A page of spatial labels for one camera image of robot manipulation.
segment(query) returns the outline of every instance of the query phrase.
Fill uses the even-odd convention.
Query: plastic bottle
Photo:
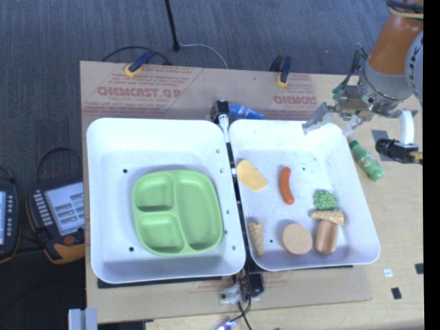
[[[385,174],[385,170],[379,165],[373,154],[363,149],[357,140],[352,141],[349,146],[354,152],[357,163],[373,181],[377,181]]]

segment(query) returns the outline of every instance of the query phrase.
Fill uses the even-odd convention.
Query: green plate
[[[151,253],[183,256],[221,241],[223,219],[212,181],[193,170],[168,170],[139,178],[133,188],[137,236]]]

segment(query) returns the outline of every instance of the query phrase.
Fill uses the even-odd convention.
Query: wooden table
[[[331,90],[344,76],[291,74],[289,86],[280,89],[272,72],[147,66],[138,82],[156,89],[139,106],[127,102],[136,80],[124,78],[123,64],[81,63],[82,128],[85,205],[88,206],[87,145],[85,131],[99,117],[203,118],[213,101],[226,99],[265,112],[266,118],[306,120],[322,102],[331,104]],[[125,100],[117,89],[128,91]],[[132,96],[139,96],[133,90]],[[421,108],[415,98],[402,106],[417,109],[415,143],[422,148]],[[344,126],[339,118],[333,122]],[[357,139],[375,152],[372,131],[386,131],[399,139],[398,120],[375,116],[356,129]],[[357,172],[381,245],[376,262],[347,269],[300,270],[269,277],[261,302],[247,315],[258,329],[423,329],[424,327],[424,235],[422,166],[383,161],[386,174],[371,181]],[[89,237],[89,223],[86,237]],[[180,283],[101,288],[86,248],[87,306],[95,307],[99,323],[151,320],[147,329],[216,329],[225,319],[237,316],[236,305],[220,305],[219,283]],[[247,329],[243,320],[237,330]]]

